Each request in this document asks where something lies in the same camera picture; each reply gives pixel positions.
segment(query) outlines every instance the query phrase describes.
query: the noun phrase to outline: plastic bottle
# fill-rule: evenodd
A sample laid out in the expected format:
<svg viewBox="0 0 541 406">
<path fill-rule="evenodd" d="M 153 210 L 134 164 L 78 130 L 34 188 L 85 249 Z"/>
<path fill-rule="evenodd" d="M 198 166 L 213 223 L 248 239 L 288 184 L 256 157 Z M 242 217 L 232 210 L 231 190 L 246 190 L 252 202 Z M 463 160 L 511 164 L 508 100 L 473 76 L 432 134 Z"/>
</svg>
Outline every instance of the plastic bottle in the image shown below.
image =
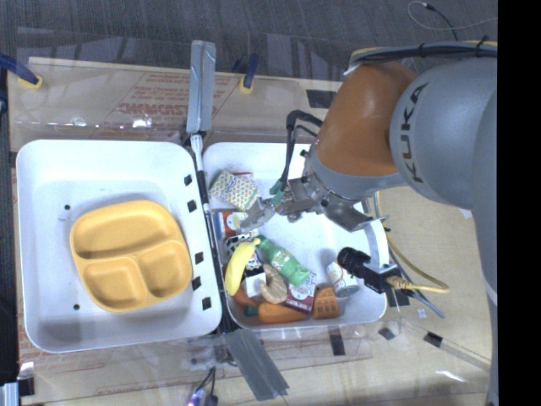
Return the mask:
<svg viewBox="0 0 541 406">
<path fill-rule="evenodd" d="M 300 286 L 308 278 L 311 271 L 280 245 L 273 244 L 266 236 L 258 236 L 260 244 L 258 248 L 263 251 L 265 257 L 278 272 L 280 272 L 293 286 Z"/>
</svg>

